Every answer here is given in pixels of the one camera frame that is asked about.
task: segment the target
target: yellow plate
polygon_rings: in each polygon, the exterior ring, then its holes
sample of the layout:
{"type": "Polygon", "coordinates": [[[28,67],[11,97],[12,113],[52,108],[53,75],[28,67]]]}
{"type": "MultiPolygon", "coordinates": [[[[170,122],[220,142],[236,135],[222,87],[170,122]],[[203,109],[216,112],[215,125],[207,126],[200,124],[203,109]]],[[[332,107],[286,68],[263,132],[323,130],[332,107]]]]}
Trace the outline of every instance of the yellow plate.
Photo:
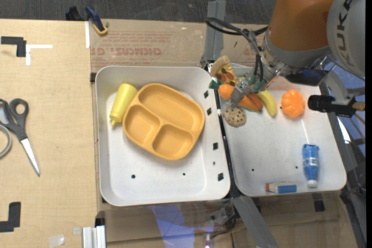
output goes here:
{"type": "Polygon", "coordinates": [[[160,83],[147,84],[136,94],[123,118],[127,137],[167,160],[185,157],[203,130],[202,108],[181,92],[160,83]]]}

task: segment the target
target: scissors blade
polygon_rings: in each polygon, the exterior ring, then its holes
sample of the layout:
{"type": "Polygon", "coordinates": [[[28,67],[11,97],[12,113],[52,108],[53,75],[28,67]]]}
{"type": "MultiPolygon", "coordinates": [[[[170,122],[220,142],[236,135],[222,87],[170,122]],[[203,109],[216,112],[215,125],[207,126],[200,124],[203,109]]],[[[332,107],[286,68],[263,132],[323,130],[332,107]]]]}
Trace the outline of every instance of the scissors blade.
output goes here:
{"type": "Polygon", "coordinates": [[[35,155],[34,155],[34,152],[33,152],[32,148],[31,148],[30,141],[26,138],[26,139],[23,139],[21,141],[21,143],[24,147],[24,150],[26,151],[27,157],[30,160],[31,165],[33,166],[36,174],[40,177],[40,170],[39,170],[39,167],[37,166],[36,158],[35,158],[35,155]]]}

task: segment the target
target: blue bottle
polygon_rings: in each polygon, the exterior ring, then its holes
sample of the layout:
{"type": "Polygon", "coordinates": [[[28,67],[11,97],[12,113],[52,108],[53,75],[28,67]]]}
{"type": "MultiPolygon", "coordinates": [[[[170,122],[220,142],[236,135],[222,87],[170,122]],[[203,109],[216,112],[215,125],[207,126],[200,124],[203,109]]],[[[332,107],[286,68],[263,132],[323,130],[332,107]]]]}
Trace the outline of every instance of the blue bottle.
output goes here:
{"type": "Polygon", "coordinates": [[[307,178],[307,187],[316,188],[319,172],[319,147],[305,144],[302,146],[303,170],[307,178]]]}

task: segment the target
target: bottle cap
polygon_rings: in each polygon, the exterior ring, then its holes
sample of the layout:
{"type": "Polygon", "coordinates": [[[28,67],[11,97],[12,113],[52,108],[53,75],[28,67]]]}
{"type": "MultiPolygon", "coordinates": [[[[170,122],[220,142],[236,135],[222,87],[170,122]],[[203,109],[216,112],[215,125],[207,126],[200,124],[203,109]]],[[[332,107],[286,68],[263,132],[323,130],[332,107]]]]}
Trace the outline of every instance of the bottle cap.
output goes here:
{"type": "Polygon", "coordinates": [[[317,186],[318,186],[318,182],[316,180],[308,180],[307,187],[316,188],[317,186]]]}

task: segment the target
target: black scissors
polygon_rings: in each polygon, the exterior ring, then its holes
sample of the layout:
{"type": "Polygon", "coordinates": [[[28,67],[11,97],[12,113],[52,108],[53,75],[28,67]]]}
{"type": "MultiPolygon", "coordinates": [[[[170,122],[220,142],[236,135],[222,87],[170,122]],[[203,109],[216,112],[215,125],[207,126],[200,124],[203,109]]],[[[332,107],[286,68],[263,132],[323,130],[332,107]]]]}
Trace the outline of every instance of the black scissors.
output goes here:
{"type": "Polygon", "coordinates": [[[10,103],[0,99],[0,108],[1,106],[4,110],[7,122],[4,123],[0,120],[0,124],[16,134],[24,150],[26,151],[27,157],[30,160],[36,174],[40,176],[39,167],[37,166],[36,158],[25,130],[26,117],[28,114],[28,103],[20,98],[13,99],[10,103]],[[24,107],[24,111],[22,113],[17,112],[18,105],[22,105],[24,107]]]}

